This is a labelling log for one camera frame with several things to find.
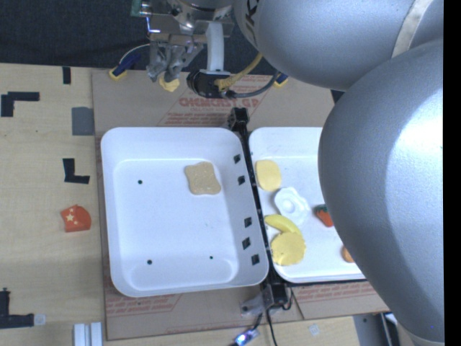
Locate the orange round biscuit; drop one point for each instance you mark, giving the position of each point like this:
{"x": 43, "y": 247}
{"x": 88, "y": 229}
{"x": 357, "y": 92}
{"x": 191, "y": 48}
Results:
{"x": 346, "y": 255}

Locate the yellow round wavy biscuit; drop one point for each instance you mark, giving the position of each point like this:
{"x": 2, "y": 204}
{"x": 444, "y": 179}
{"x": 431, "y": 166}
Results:
{"x": 288, "y": 251}

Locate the brown cardboard board, red print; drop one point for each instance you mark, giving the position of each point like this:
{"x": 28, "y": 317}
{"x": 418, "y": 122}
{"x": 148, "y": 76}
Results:
{"x": 137, "y": 103}

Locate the yellow banana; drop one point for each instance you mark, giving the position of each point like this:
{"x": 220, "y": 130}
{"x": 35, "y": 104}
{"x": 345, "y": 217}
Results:
{"x": 282, "y": 223}

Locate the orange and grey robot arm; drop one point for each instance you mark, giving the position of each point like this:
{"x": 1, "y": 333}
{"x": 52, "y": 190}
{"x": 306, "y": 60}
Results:
{"x": 378, "y": 164}

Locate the black cylinder on white bracket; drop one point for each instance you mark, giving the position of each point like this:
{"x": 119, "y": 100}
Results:
{"x": 215, "y": 45}

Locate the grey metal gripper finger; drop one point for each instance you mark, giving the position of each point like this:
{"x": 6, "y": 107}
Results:
{"x": 155, "y": 65}
{"x": 174, "y": 65}

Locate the white fried egg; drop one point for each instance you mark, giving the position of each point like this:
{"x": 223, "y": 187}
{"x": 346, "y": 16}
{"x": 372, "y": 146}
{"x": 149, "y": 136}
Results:
{"x": 290, "y": 204}

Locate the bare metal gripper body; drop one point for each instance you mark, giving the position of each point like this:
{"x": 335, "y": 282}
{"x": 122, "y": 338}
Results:
{"x": 173, "y": 31}

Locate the beige toast slice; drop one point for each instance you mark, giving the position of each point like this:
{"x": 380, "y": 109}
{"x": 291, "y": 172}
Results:
{"x": 202, "y": 178}

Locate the small yellow biscuit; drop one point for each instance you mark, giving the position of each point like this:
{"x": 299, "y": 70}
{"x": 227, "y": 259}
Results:
{"x": 171, "y": 86}

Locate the thin black rod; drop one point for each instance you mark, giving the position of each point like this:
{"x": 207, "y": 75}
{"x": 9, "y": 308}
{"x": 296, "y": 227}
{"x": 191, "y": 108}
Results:
{"x": 256, "y": 193}

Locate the yellow oval biscuit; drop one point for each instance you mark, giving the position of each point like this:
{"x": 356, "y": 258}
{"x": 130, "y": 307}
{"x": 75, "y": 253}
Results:
{"x": 268, "y": 175}

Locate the orange carrot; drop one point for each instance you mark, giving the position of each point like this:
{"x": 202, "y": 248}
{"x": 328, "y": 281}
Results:
{"x": 325, "y": 217}

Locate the white plastic tray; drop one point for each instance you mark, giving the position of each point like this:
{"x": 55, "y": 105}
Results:
{"x": 309, "y": 265}
{"x": 169, "y": 229}

